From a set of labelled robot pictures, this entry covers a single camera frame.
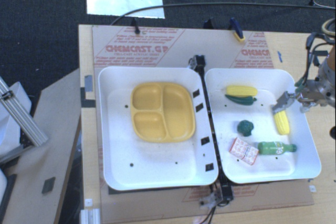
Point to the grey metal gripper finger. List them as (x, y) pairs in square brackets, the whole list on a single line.
[(283, 102)]

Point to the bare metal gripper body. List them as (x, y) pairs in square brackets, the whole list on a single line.
[(319, 93)]

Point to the yellow corn cob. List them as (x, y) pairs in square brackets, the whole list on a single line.
[(282, 123), (241, 91)]

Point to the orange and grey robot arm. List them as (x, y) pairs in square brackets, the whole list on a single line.
[(332, 60)]

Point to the white plastic tray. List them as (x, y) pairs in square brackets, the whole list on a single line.
[(265, 118), (147, 165)]

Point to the green chili pepper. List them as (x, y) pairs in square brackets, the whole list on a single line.
[(240, 100)]

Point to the green broccoli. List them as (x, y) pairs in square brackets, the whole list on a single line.
[(245, 127)]

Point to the green plastic bottle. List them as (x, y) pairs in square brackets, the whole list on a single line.
[(273, 148)]

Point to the orange and white carton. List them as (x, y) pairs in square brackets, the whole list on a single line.
[(242, 151)]

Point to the thin black rod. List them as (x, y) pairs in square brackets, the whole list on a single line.
[(210, 115)]

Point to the brown cardboard board red print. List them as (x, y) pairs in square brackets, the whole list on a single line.
[(210, 42)]

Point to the yellow divided plate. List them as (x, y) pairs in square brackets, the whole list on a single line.
[(173, 112)]

